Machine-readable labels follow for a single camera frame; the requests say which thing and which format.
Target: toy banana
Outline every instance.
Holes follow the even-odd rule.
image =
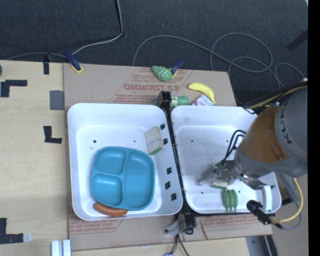
[[[193,82],[188,85],[190,90],[198,91],[207,96],[213,104],[216,104],[214,91],[207,85],[201,82]]]

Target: wire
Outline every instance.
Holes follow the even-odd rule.
[[[293,183],[295,184],[296,189],[298,190],[298,193],[299,193],[299,196],[300,196],[300,205],[299,205],[299,207],[298,207],[297,212],[296,212],[294,215],[292,215],[291,217],[285,218],[285,219],[279,219],[279,218],[276,218],[276,217],[273,217],[273,216],[272,216],[272,217],[269,217],[269,219],[272,221],[272,223],[273,223],[276,227],[278,227],[278,228],[280,228],[280,229],[283,229],[283,230],[292,230],[292,229],[296,228],[296,226],[295,226],[295,227],[292,227],[292,228],[290,228],[290,227],[283,227],[281,224],[282,224],[282,223],[285,223],[285,222],[292,221],[292,220],[295,219],[297,216],[299,216],[300,213],[301,213],[301,211],[302,211],[303,205],[304,205],[304,196],[303,196],[302,190],[301,190],[301,188],[300,188],[300,185],[299,185],[299,183],[298,183],[298,181],[297,181],[296,178],[293,178],[292,181],[293,181]]]
[[[229,37],[229,36],[244,36],[244,37],[248,37],[248,38],[253,39],[253,40],[257,41],[258,43],[260,43],[260,44],[263,46],[263,48],[266,50],[267,54],[268,54],[269,63],[268,63],[268,64],[264,64],[264,63],[261,62],[260,60],[255,59],[255,58],[252,58],[252,57],[248,57],[248,56],[241,56],[241,57],[235,58],[234,60],[229,60],[229,59],[226,59],[225,57],[217,54],[217,53],[214,51],[217,43],[218,43],[220,40],[222,40],[222,39],[224,39],[224,38],[226,38],[226,37]],[[151,41],[151,40],[154,40],[154,39],[158,39],[158,38],[171,38],[171,39],[175,39],[175,40],[180,40],[180,41],[189,43],[189,44],[191,44],[191,45],[193,45],[193,46],[196,46],[196,47],[198,47],[198,48],[200,48],[200,49],[202,49],[202,50],[210,53],[210,66],[211,66],[211,70],[214,70],[212,57],[213,57],[213,56],[216,56],[217,58],[219,58],[219,59],[221,59],[221,60],[229,63],[229,67],[228,67],[228,74],[229,74],[229,76],[230,76],[230,72],[231,72],[231,67],[236,67],[236,68],[238,68],[238,69],[240,69],[240,70],[242,70],[242,71],[249,72],[249,73],[254,73],[254,74],[258,74],[258,73],[263,73],[263,72],[269,71],[269,72],[271,73],[271,75],[275,78],[275,80],[276,80],[276,82],[277,82],[277,84],[278,84],[278,87],[279,87],[279,88],[282,88],[282,87],[285,87],[285,86],[283,85],[283,83],[282,83],[282,82],[279,80],[279,78],[278,78],[277,68],[278,68],[279,66],[281,66],[281,65],[287,65],[287,66],[293,68],[295,71],[297,71],[297,72],[302,76],[302,78],[304,78],[304,75],[303,75],[297,68],[295,68],[294,66],[292,66],[292,65],[290,65],[290,64],[287,64],[287,63],[280,63],[280,64],[278,64],[278,65],[275,67],[275,71],[273,72],[273,71],[271,70],[271,66],[272,66],[272,64],[273,64],[273,56],[272,56],[271,51],[270,51],[269,48],[267,47],[267,45],[266,45],[265,43],[263,43],[261,40],[259,40],[258,38],[254,37],[254,36],[252,36],[252,35],[246,34],[246,33],[241,33],[241,32],[233,32],[233,33],[228,33],[228,34],[225,34],[225,35],[221,36],[220,38],[218,38],[218,40],[215,41],[215,43],[214,43],[213,46],[212,46],[212,49],[208,49],[208,48],[206,48],[206,47],[204,47],[204,46],[202,46],[202,45],[200,45],[200,44],[198,44],[198,43],[196,43],[196,42],[190,41],[190,40],[188,40],[188,39],[185,39],[185,38],[182,38],[182,37],[179,37],[179,36],[167,35],[167,34],[152,36],[152,37],[146,39],[145,41],[143,41],[143,42],[139,45],[139,47],[137,48],[137,50],[136,50],[136,52],[135,52],[135,54],[134,54],[132,66],[134,66],[134,65],[136,64],[136,59],[137,59],[137,56],[138,56],[138,53],[139,53],[141,47],[142,47],[144,44],[146,44],[147,42],[149,42],[149,41]],[[257,70],[257,69],[244,68],[244,67],[242,67],[242,66],[240,66],[240,65],[238,65],[238,64],[235,63],[235,62],[238,61],[238,60],[251,60],[251,61],[254,61],[254,62],[262,65],[264,68],[263,68],[263,69],[258,69],[258,70]]]
[[[117,35],[116,37],[107,40],[107,41],[101,41],[101,42],[95,42],[95,43],[91,43],[91,44],[87,44],[82,46],[81,48],[79,48],[78,50],[73,52],[73,55],[77,54],[78,52],[80,52],[81,50],[87,48],[87,47],[91,47],[91,46],[96,46],[96,45],[102,45],[102,44],[107,44],[110,42],[113,42],[115,40],[117,40],[118,38],[120,38],[121,36],[124,35],[124,27],[123,27],[123,21],[122,21],[122,15],[121,15],[121,9],[120,9],[120,5],[119,5],[119,0],[115,0],[116,2],[116,9],[117,9],[117,14],[118,14],[118,19],[119,19],[119,24],[120,24],[120,34]],[[14,60],[14,59],[18,59],[21,57],[26,57],[26,56],[33,56],[33,55],[46,55],[48,54],[48,52],[30,52],[30,53],[25,53],[25,54],[20,54],[20,55],[16,55],[16,56],[12,56],[9,58],[6,58],[5,60]],[[58,54],[58,53],[50,53],[53,56],[57,56],[57,57],[61,57],[61,58],[66,58],[66,56],[62,55],[62,54]]]
[[[254,111],[250,111],[249,109],[247,109],[247,108],[244,108],[244,110],[245,111],[247,111],[249,114],[251,114],[251,115],[255,115],[256,114],[256,112],[254,112]]]
[[[179,234],[177,235],[177,237],[178,237],[178,241],[179,241],[179,243],[180,243],[180,245],[181,245],[182,249],[184,250],[185,254],[186,254],[187,256],[189,256],[189,254],[188,254],[188,252],[187,252],[187,250],[186,250],[185,246],[183,245],[183,243],[182,243],[182,242],[181,242],[181,240],[180,240],[180,236],[179,236]]]
[[[185,255],[190,256],[190,255],[188,254],[185,246],[183,245],[183,243],[182,243],[182,241],[181,241],[181,239],[180,239],[179,234],[177,234],[177,235],[175,236],[175,240],[174,240],[174,243],[173,243],[173,246],[172,246],[171,251],[170,251],[169,253],[167,253],[165,256],[171,256],[171,255],[173,255],[173,254],[175,253],[175,251],[176,251],[177,248],[178,248],[178,242],[180,243],[180,245],[181,245],[181,247],[182,247]]]
[[[297,84],[287,86],[284,89],[280,89],[272,94],[267,94],[262,97],[258,97],[254,100],[247,102],[243,108],[245,109],[256,109],[256,108],[263,108],[267,105],[270,105],[272,101],[276,100],[279,102],[283,96],[293,94],[294,92],[304,89],[308,86],[308,81],[301,81]]]
[[[87,47],[111,43],[111,42],[117,40],[118,38],[120,38],[124,34],[124,27],[123,27],[123,22],[122,22],[122,15],[121,15],[121,10],[120,10],[119,0],[115,0],[115,2],[116,2],[116,8],[117,8],[117,13],[118,13],[118,18],[119,18],[120,29],[121,29],[120,34],[110,40],[107,40],[107,41],[95,42],[95,43],[84,45],[81,48],[79,48],[78,50],[76,50],[75,52],[73,52],[73,55],[77,54],[78,52],[80,52],[81,50],[83,50],[84,48],[87,48]]]
[[[295,219],[301,213],[302,208],[304,206],[304,196],[302,194],[302,191],[301,191],[301,188],[299,186],[299,183],[298,183],[296,178],[293,178],[292,180],[293,180],[293,183],[295,184],[296,189],[298,190],[299,195],[300,195],[300,206],[299,206],[297,212],[293,216],[291,216],[289,218],[281,219],[279,221],[279,223],[289,222],[289,221],[292,221],[293,219]]]
[[[222,163],[224,163],[226,160],[227,160],[227,158],[230,156],[230,154],[232,153],[232,151],[236,148],[236,144],[237,144],[237,140],[238,140],[238,138],[239,137],[244,137],[244,134],[246,134],[246,132],[244,131],[244,130],[240,130],[240,129],[238,129],[238,130],[235,130],[234,132],[233,132],[233,134],[232,134],[232,136],[231,136],[231,139],[230,139],[230,142],[229,142],[229,145],[228,145],[228,148],[227,148],[227,150],[226,150],[226,153],[225,153],[225,156],[224,156],[224,158],[222,159]]]
[[[189,230],[185,230],[184,233],[187,234],[187,235],[192,235],[194,233],[194,229],[191,228]]]
[[[297,203],[297,199],[295,198],[295,196],[294,196],[293,193],[292,193],[291,187],[292,187],[292,186],[291,186],[291,182],[290,182],[290,183],[289,183],[289,192],[288,192],[288,194],[289,194],[289,196],[293,199],[296,207],[299,208],[299,204]],[[282,229],[282,230],[295,230],[296,228],[298,228],[298,227],[301,225],[301,223],[302,223],[302,216],[301,216],[301,212],[300,212],[300,213],[299,213],[299,221],[298,221],[298,223],[297,223],[296,225],[290,226],[290,227],[281,226],[281,229]]]
[[[17,56],[6,58],[5,60],[9,61],[9,60],[14,60],[14,59],[18,59],[18,58],[21,58],[21,57],[33,56],[33,55],[47,55],[48,53],[49,52],[30,52],[30,53],[20,54],[20,55],[17,55]],[[64,56],[62,54],[57,54],[57,53],[50,53],[50,54],[53,55],[53,56],[66,58],[66,56]]]

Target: black tape marking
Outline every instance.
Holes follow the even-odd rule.
[[[298,36],[296,39],[294,39],[291,43],[289,43],[286,48],[292,52],[294,49],[296,49],[299,45],[301,45],[304,41],[308,39],[308,30],[306,32],[303,32],[300,36]]]
[[[49,75],[50,69],[49,69],[49,63],[48,62],[43,62],[43,74],[44,75]]]
[[[50,110],[65,110],[65,93],[61,90],[51,90]]]
[[[24,234],[6,234],[7,218],[0,218],[0,245],[22,243]]]
[[[52,126],[44,126],[44,142],[61,144],[62,138],[52,138]]]
[[[8,86],[27,86],[28,80],[5,80],[5,84]]]
[[[0,84],[0,97],[1,98],[8,98],[10,92],[10,86],[6,84],[6,82],[1,82]]]
[[[10,86],[19,86],[25,87],[28,85],[27,80],[5,80],[1,82],[0,88],[0,97],[1,98],[8,98],[10,94]]]

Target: cardboard sheet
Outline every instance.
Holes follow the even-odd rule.
[[[75,73],[70,64],[63,64],[64,107],[77,103],[152,104],[160,91],[172,96],[188,96],[189,104],[202,94],[188,89],[190,83],[203,83],[214,91],[217,106],[236,106],[226,72],[179,69],[173,80],[161,82],[148,67],[81,64],[83,72]],[[66,120],[66,167],[68,174],[68,227],[73,251],[172,243],[163,228],[174,216],[85,221],[72,209],[69,169],[68,124]],[[184,241],[237,238],[269,235],[272,228],[264,226],[251,214],[197,217],[192,235]]]

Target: yellow cable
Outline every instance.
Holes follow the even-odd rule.
[[[297,212],[296,212],[293,216],[291,216],[291,217],[289,217],[289,218],[279,219],[279,218],[276,218],[276,217],[273,217],[273,216],[269,217],[269,220],[271,220],[271,222],[272,222],[273,224],[280,224],[280,223],[292,221],[292,220],[295,219],[295,218],[301,213],[301,211],[302,211],[302,208],[303,208],[303,206],[304,206],[304,196],[303,196],[303,194],[302,194],[302,191],[301,191],[301,188],[300,188],[300,186],[299,186],[299,183],[298,183],[297,179],[296,179],[296,178],[292,178],[292,180],[293,180],[293,183],[295,184],[295,186],[296,186],[296,188],[297,188],[297,190],[298,190],[298,192],[299,192],[299,195],[300,195],[300,206],[299,206]]]
[[[292,221],[294,218],[296,218],[296,217],[301,213],[302,208],[303,208],[303,206],[304,206],[304,196],[303,196],[303,194],[302,194],[302,191],[301,191],[301,188],[300,188],[300,186],[299,186],[299,183],[298,183],[298,181],[297,181],[296,178],[293,178],[292,180],[293,180],[293,183],[295,184],[295,186],[296,186],[296,188],[297,188],[297,190],[298,190],[298,192],[299,192],[299,195],[300,195],[300,206],[299,206],[298,211],[297,211],[293,216],[291,216],[291,217],[289,217],[289,218],[281,219],[281,220],[279,221],[279,223],[284,223],[284,222]]]

